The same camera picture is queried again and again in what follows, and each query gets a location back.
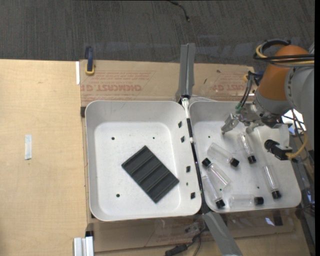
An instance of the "white strip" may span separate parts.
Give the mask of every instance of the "white strip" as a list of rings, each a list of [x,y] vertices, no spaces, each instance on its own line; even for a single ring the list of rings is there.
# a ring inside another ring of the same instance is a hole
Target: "white strip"
[[[24,136],[24,160],[29,160],[32,157],[32,135]]]
[[[80,84],[80,62],[75,62],[75,74],[76,74],[76,84]]]

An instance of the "wooden table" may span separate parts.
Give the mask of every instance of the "wooden table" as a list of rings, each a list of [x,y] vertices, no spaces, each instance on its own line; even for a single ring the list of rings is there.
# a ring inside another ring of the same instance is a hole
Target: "wooden table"
[[[87,227],[76,63],[0,60],[0,103],[0,255],[71,256],[73,238],[84,237]],[[29,160],[25,135],[32,135]],[[245,256],[310,255],[301,223],[293,221],[294,232],[236,242]],[[171,247],[97,255],[163,256]],[[198,255],[221,253],[210,241]]]

